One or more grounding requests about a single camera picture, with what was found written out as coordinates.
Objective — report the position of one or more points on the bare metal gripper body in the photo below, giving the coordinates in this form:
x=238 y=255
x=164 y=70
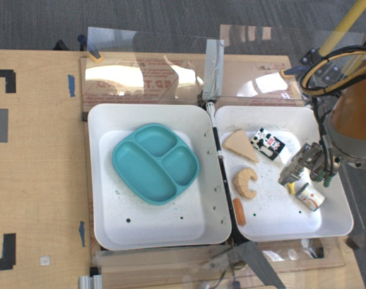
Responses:
x=310 y=155

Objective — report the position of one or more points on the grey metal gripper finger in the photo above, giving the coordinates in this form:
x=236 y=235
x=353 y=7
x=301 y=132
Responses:
x=300 y=172
x=286 y=175

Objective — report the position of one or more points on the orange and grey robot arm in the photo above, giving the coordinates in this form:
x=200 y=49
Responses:
x=351 y=116

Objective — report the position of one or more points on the small yellow toy piece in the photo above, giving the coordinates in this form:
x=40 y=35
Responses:
x=291 y=189

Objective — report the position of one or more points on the white can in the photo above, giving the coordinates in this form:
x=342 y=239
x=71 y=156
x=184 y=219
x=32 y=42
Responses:
x=311 y=198

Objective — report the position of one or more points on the cow print carton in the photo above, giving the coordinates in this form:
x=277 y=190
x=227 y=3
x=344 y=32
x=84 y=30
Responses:
x=265 y=143

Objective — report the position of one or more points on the tan croissant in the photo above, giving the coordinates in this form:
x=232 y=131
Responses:
x=243 y=182

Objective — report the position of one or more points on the white plastic tray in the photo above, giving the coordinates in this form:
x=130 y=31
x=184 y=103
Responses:
x=276 y=218
x=159 y=221

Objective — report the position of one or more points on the tan pizza slice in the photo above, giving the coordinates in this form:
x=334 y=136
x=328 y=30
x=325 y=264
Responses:
x=240 y=146

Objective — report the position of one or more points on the orange sausage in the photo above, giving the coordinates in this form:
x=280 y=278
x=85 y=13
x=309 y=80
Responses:
x=239 y=212

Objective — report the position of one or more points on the teal divided plate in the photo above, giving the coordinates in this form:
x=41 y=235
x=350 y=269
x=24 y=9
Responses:
x=153 y=164

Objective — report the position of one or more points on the brown cardboard board red print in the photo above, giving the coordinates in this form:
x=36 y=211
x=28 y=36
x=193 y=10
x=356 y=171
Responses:
x=159 y=77

